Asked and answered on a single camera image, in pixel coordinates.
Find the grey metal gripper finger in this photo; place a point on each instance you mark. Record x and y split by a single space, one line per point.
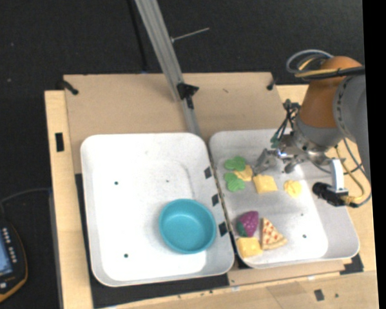
265 159
293 165

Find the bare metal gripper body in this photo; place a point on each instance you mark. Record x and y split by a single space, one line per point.
297 150

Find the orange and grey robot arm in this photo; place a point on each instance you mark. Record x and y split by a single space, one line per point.
319 95

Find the yellow lumpy toy food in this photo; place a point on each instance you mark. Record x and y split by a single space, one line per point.
244 173
293 188

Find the yellow square biscuit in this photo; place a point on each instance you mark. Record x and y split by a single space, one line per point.
249 247
265 183

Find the green broccoli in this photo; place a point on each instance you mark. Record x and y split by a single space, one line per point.
234 182
234 164

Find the white plastic tray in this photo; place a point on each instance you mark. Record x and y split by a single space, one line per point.
134 202
280 217

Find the purple grapes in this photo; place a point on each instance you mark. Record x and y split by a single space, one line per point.
249 222

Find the pizza slice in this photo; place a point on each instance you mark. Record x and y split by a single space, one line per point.
269 235

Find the teal bowl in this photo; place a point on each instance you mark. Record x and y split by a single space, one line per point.
187 226

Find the brown cardboard board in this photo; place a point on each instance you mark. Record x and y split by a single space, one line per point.
129 105

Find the black cylinder on white bracket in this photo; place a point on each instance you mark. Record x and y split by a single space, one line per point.
327 193

